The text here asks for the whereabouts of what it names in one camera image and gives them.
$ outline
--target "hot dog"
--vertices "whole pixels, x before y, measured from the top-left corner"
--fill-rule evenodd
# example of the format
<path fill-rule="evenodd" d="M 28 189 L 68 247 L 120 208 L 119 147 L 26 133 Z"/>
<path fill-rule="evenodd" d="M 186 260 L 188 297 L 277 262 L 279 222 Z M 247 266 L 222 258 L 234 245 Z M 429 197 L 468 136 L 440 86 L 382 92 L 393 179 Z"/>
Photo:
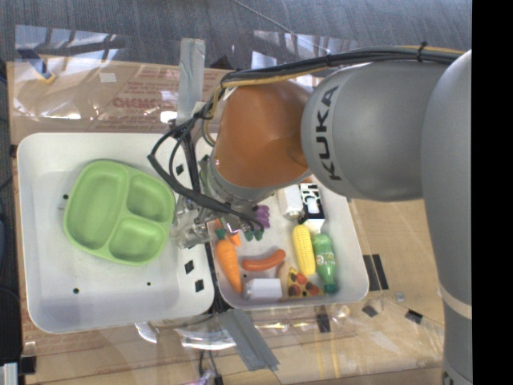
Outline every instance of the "hot dog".
<path fill-rule="evenodd" d="M 260 260 L 243 260 L 242 268 L 246 271 L 265 271 L 269 268 L 273 268 L 285 259 L 285 251 L 283 249 L 277 249 L 266 258 Z"/>

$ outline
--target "green bottle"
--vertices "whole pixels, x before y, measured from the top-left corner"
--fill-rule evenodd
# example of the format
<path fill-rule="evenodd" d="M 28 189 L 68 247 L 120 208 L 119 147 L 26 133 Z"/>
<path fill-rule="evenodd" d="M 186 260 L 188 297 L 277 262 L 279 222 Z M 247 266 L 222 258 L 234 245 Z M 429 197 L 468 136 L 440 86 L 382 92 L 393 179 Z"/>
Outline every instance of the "green bottle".
<path fill-rule="evenodd" d="M 324 281 L 324 291 L 333 294 L 338 291 L 335 282 L 337 264 L 331 246 L 331 238 L 324 234 L 315 234 L 312 237 L 313 252 L 315 253 L 316 271 Z"/>

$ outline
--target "green plate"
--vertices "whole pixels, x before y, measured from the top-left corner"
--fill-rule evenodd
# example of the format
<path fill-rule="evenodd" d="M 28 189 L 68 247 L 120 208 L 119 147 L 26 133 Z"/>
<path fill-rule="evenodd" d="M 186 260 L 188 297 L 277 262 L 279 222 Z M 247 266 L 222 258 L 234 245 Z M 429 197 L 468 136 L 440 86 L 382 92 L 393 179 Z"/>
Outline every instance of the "green plate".
<path fill-rule="evenodd" d="M 97 160 L 75 182 L 64 231 L 88 253 L 142 265 L 162 252 L 174 213 L 175 196 L 161 179 L 116 161 Z"/>

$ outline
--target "white tray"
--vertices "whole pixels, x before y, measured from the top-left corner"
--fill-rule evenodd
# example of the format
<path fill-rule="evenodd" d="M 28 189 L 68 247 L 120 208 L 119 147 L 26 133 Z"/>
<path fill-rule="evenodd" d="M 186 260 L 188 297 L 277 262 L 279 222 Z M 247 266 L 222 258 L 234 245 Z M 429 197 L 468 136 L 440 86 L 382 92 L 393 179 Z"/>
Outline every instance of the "white tray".
<path fill-rule="evenodd" d="M 63 196 L 71 193 L 83 167 L 93 160 L 111 159 L 157 176 L 146 157 L 159 138 L 158 134 L 39 133 L 20 143 L 28 311 L 40 329 L 62 333 L 188 317 L 202 314 L 212 304 L 214 289 L 203 245 L 178 249 L 168 240 L 156 260 L 130 266 L 76 248 L 63 231 L 67 203 Z M 170 139 L 157 153 L 164 167 L 173 145 Z M 177 164 L 187 167 L 183 153 L 177 155 Z M 187 170 L 180 179 L 190 187 Z M 190 261 L 194 269 L 186 273 Z M 203 289 L 196 292 L 201 285 Z"/>
<path fill-rule="evenodd" d="M 198 160 L 200 160 L 205 154 L 210 155 L 211 153 L 212 147 L 208 146 L 204 140 L 199 140 L 196 145 L 196 156 Z M 224 273 L 217 261 L 216 251 L 214 249 L 220 292 L 226 302 L 233 308 L 253 310 L 295 306 L 317 306 L 330 303 L 349 303 L 360 301 L 367 295 L 369 290 L 369 278 L 367 276 L 362 251 L 358 242 L 348 202 L 345 197 L 335 194 L 324 187 L 321 183 L 316 182 L 314 176 L 312 176 L 312 178 L 313 182 L 319 187 L 321 201 L 325 210 L 326 221 L 323 224 L 321 231 L 323 233 L 327 233 L 331 237 L 333 243 L 333 253 L 337 262 L 338 292 L 335 294 L 326 294 L 324 296 L 289 299 L 286 301 L 256 302 L 251 299 L 245 299 L 231 287 L 228 279 L 224 276 Z M 248 272 L 242 269 L 241 263 L 244 259 L 267 257 L 277 248 L 283 249 L 286 252 L 285 260 L 290 262 L 296 270 L 299 269 L 292 237 L 293 227 L 297 222 L 287 220 L 281 215 L 276 196 L 272 196 L 265 201 L 262 201 L 261 204 L 269 207 L 269 220 L 271 227 L 265 230 L 264 237 L 260 241 L 253 239 L 248 242 L 245 240 L 244 235 L 240 235 L 241 245 L 237 248 L 237 257 L 243 284 L 254 278 L 276 277 L 276 268 L 261 272 Z M 211 232 L 211 235 L 214 239 L 212 246 L 215 246 L 216 236 L 213 232 Z M 317 274 L 309 277 L 309 279 L 319 287 L 324 285 Z"/>

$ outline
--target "yellow corn cob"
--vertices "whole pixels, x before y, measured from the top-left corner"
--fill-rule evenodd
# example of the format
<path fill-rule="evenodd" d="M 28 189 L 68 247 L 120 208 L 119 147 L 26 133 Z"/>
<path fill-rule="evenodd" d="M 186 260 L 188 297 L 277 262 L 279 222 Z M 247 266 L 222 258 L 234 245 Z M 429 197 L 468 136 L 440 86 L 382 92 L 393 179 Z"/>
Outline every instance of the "yellow corn cob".
<path fill-rule="evenodd" d="M 296 225 L 293 230 L 294 247 L 296 248 L 297 264 L 301 272 L 308 277 L 315 273 L 315 257 L 313 256 L 310 231 L 306 225 Z"/>

